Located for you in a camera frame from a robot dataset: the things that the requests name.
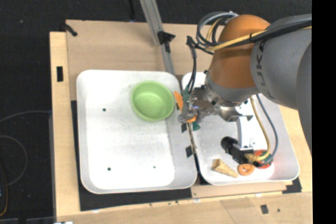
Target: orange donut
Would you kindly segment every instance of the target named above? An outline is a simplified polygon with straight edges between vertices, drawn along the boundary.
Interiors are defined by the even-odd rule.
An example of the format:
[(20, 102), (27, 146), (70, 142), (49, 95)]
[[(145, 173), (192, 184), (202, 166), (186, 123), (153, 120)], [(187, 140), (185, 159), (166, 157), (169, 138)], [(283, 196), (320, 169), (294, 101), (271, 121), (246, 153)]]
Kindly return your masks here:
[(238, 172), (242, 176), (248, 176), (253, 173), (255, 166), (249, 163), (240, 164), (238, 166)]

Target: black bracket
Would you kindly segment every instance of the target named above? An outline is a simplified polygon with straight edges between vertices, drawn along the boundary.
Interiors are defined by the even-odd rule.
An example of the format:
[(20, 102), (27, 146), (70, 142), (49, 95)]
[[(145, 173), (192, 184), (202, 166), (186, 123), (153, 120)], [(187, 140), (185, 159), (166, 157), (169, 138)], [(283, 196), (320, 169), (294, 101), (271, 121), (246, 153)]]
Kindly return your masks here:
[(157, 37), (159, 38), (160, 44), (161, 45), (164, 44), (164, 48), (165, 48), (166, 52), (170, 53), (171, 51), (170, 51), (169, 42), (172, 41), (175, 38), (175, 35), (166, 33), (164, 31), (160, 31), (160, 32), (158, 32)]

